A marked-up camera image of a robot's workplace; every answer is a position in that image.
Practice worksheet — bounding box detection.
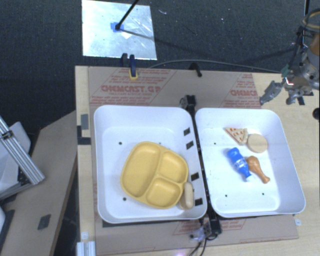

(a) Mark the white plastic tray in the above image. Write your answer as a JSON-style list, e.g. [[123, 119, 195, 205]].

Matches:
[[194, 107, 307, 219], [93, 104, 209, 224]]

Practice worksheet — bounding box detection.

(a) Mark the brown cardboard board, red print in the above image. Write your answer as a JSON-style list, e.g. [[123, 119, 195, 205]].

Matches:
[[87, 65, 300, 256]]

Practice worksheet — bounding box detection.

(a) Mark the black block with thin wires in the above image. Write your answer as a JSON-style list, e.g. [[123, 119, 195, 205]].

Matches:
[[179, 94, 197, 110], [208, 215, 223, 236]]

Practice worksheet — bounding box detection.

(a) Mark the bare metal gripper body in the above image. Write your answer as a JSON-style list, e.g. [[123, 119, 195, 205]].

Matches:
[[283, 67, 320, 97]]

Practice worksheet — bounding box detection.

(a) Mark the pizza slice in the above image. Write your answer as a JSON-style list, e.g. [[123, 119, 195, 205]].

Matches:
[[224, 126, 249, 146]]

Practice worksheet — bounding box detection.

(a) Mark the beige bread roll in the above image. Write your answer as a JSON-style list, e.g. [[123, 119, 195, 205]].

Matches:
[[178, 181, 195, 211]]

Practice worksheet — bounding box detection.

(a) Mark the blue bottle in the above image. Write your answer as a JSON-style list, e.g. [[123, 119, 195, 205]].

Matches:
[[226, 147, 253, 183]]

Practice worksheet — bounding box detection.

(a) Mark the beige round biscuit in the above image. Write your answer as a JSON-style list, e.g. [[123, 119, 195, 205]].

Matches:
[[246, 133, 268, 154]]

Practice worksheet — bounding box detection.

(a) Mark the yellow divided plate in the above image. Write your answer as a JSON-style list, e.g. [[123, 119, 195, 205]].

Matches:
[[119, 141, 190, 210]]

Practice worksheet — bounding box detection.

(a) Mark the brown chicken drumstick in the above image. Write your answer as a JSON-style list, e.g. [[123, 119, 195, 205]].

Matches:
[[245, 155, 271, 185]]

